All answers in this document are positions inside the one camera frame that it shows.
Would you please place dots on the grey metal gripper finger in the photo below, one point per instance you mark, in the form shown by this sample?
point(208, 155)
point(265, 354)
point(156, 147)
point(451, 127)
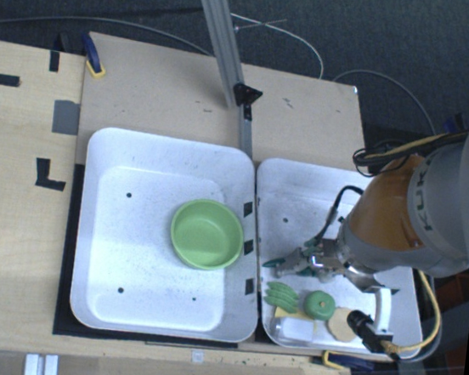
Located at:
point(287, 271)
point(299, 258)

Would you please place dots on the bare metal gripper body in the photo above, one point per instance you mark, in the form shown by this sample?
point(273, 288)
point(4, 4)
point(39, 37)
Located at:
point(330, 259)

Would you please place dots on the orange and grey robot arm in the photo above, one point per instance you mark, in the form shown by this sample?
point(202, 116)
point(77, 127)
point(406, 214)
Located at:
point(424, 207)

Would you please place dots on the green pea pods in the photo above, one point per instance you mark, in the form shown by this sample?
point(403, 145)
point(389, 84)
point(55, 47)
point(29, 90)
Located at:
point(282, 296)

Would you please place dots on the white plastic tray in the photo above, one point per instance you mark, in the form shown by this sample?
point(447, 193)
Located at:
point(296, 207)
point(147, 235)

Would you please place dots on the clear bottle with yellow label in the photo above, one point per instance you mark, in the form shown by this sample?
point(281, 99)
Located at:
point(297, 328)

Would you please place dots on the beige biscuit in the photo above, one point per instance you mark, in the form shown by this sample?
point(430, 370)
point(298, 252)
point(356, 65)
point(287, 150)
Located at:
point(341, 327)

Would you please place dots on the green bowl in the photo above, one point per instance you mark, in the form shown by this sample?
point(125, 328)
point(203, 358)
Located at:
point(207, 234)

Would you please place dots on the pale wood board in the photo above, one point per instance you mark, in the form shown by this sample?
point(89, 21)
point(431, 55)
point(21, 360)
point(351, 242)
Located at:
point(165, 96)

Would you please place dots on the black cylinder on white bracket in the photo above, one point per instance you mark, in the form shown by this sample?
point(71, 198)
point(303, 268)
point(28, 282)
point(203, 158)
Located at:
point(373, 335)

